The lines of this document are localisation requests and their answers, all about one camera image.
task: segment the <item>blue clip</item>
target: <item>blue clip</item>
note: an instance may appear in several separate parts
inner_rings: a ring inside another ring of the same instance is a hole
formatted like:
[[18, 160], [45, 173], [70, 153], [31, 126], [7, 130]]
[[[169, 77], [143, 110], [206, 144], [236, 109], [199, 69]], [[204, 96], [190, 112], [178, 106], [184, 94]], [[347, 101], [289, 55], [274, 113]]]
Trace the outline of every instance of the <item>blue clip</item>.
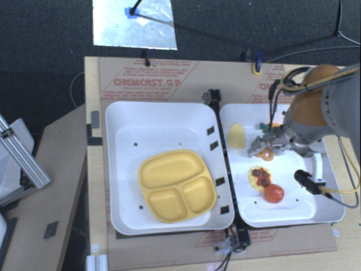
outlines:
[[138, 8], [135, 9], [134, 15], [130, 15], [130, 13], [129, 13], [130, 9], [132, 9], [132, 7], [124, 8], [125, 15], [126, 15], [129, 19], [137, 19], [137, 15], [140, 15], [139, 9], [138, 9]]
[[256, 55], [256, 61], [253, 65], [253, 74], [254, 75], [261, 75], [262, 74], [262, 53], [260, 50], [257, 50], [257, 55]]

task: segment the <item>black connector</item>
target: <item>black connector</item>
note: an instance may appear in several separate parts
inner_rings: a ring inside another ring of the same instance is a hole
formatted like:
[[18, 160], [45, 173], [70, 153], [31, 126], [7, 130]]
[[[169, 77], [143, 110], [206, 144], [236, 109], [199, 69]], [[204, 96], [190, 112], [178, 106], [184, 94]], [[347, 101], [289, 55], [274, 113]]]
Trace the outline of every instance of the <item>black connector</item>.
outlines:
[[319, 187], [325, 186], [325, 182], [314, 182], [310, 178], [312, 175], [307, 173], [301, 169], [294, 173], [294, 179], [300, 183], [301, 186], [304, 186], [307, 191], [309, 191], [312, 195], [320, 195], [322, 194]]

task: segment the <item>black carpet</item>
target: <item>black carpet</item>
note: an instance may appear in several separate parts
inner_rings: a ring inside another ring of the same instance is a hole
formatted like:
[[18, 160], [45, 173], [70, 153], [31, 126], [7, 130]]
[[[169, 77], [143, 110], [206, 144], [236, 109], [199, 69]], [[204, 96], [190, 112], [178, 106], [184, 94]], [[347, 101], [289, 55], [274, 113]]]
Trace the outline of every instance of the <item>black carpet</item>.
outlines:
[[[360, 40], [360, 1], [344, 0], [341, 30]], [[238, 61], [262, 51], [263, 61], [320, 47], [350, 46], [336, 38], [338, 0], [171, 0], [177, 51], [152, 58]], [[83, 57], [138, 57], [140, 49], [93, 46], [92, 0], [0, 0], [0, 113], [25, 120], [32, 133], [73, 109], [72, 78]], [[280, 63], [350, 65], [359, 49], [300, 54]], [[83, 82], [74, 99], [84, 102]]]

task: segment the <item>white tray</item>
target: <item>white tray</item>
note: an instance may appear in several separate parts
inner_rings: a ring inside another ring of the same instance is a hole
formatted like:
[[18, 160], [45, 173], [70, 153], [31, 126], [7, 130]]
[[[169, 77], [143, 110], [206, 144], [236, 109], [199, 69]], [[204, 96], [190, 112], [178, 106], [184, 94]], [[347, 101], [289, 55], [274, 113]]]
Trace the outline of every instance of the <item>white tray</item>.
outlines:
[[[233, 222], [234, 208], [217, 119], [211, 108], [200, 103], [115, 102], [107, 108], [105, 120], [111, 220], [116, 230], [126, 235], [214, 230]], [[213, 143], [218, 146], [211, 150]], [[167, 224], [148, 209], [138, 182], [138, 169], [151, 156], [179, 149], [198, 153], [214, 183], [222, 177], [224, 183], [215, 183], [218, 198], [212, 210]], [[221, 208], [227, 206], [229, 212], [221, 214]]]
[[[278, 105], [274, 122], [282, 124], [283, 111], [288, 106]], [[261, 158], [249, 158], [247, 149], [262, 131], [260, 123], [269, 122], [268, 104], [227, 104], [221, 109], [221, 120], [224, 137], [233, 124], [240, 124], [245, 130], [246, 148], [236, 150], [227, 145], [228, 157], [231, 165], [238, 208], [242, 219], [256, 228], [313, 224], [321, 222], [335, 222], [342, 219], [345, 207], [327, 199], [322, 195], [312, 195], [293, 178], [296, 170], [303, 169], [312, 173], [311, 159], [304, 159], [293, 151], [286, 151], [284, 155], [275, 156], [272, 161]], [[314, 150], [322, 152], [323, 179], [331, 189], [338, 189], [334, 173], [327, 156], [323, 142], [314, 143]], [[248, 172], [252, 167], [268, 168], [273, 177], [273, 183], [280, 185], [285, 195], [278, 204], [268, 203], [263, 193], [252, 188], [248, 181]], [[333, 196], [342, 200], [340, 194]]]

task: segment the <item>metal plate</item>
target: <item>metal plate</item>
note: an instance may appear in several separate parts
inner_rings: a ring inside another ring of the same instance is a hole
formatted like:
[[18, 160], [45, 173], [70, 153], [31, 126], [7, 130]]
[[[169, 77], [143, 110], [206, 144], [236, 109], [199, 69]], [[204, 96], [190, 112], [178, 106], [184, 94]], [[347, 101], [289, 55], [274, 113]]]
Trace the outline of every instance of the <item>metal plate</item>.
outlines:
[[170, 0], [93, 0], [94, 45], [176, 50]]

